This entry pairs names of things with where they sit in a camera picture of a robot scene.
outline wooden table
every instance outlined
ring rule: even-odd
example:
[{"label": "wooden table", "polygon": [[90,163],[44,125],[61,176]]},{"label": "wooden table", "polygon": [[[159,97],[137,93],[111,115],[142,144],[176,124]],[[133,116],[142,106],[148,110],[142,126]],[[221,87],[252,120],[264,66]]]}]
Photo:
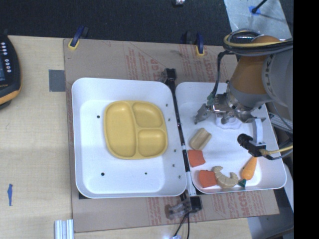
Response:
[{"label": "wooden table", "polygon": [[[64,70],[63,38],[9,36],[23,74],[21,93],[0,110],[0,238],[53,239],[72,219],[65,92],[50,92],[49,70]],[[12,205],[8,187],[12,184]],[[178,225],[76,233],[76,239],[169,239]],[[179,233],[187,235],[187,223]],[[190,239],[250,239],[246,218],[190,224]]]}]

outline brown cardboard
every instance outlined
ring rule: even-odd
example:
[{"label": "brown cardboard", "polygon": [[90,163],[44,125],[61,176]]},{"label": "brown cardboard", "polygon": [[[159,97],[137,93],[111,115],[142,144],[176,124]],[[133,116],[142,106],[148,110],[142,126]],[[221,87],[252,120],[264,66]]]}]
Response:
[{"label": "brown cardboard", "polygon": [[[75,183],[71,87],[82,77],[156,81],[165,68],[175,68],[176,83],[215,82],[217,55],[224,49],[205,46],[205,55],[194,45],[104,41],[81,39],[76,50],[64,40],[66,96],[69,128],[72,210],[75,232],[111,230],[177,224],[165,210],[180,203],[180,197],[79,199]],[[220,82],[230,79],[237,65],[226,55],[220,68]],[[278,214],[273,190],[201,195],[203,209],[191,222],[235,219]]]}]

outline green object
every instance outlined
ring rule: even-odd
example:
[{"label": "green object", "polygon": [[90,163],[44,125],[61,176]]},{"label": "green object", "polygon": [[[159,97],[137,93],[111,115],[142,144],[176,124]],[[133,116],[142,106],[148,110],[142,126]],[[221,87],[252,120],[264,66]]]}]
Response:
[{"label": "green object", "polygon": [[238,182],[239,186],[242,186],[243,188],[245,188],[246,186],[246,179],[241,180],[240,182]]}]

